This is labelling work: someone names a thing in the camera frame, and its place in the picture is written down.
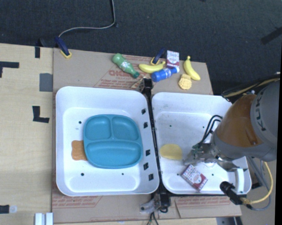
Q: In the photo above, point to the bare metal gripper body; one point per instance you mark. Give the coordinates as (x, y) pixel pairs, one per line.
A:
(207, 153)

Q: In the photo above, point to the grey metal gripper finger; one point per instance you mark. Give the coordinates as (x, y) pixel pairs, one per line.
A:
(190, 158)
(228, 165)

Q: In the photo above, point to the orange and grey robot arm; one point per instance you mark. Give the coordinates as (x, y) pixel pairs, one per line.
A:
(243, 128)

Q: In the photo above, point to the red and white carton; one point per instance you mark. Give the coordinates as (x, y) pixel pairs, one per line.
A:
(194, 177)
(173, 58)

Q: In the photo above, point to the yellow round toy crisp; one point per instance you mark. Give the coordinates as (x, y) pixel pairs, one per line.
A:
(170, 151)

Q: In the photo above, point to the white plastic tray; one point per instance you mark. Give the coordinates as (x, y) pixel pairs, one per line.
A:
(185, 107)
(104, 101)

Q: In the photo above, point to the yellow toy corn piece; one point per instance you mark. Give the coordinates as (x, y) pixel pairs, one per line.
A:
(185, 82)

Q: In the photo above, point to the blue divided plate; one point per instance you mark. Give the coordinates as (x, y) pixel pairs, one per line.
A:
(111, 143)

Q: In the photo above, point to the yellow banana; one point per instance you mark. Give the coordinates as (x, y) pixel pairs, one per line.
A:
(151, 68)
(190, 70)

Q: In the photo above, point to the blue bottle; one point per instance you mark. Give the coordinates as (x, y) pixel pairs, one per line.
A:
(161, 75)

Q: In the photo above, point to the orange toy bread slice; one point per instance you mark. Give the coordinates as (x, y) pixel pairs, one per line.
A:
(77, 151)

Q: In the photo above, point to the green bottle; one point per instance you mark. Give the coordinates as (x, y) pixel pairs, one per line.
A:
(124, 64)

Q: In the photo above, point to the brown cardboard board, red print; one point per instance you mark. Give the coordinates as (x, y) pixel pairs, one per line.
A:
(87, 70)

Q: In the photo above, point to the black cylinder on white bracket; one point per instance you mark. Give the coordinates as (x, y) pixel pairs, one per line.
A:
(230, 191)

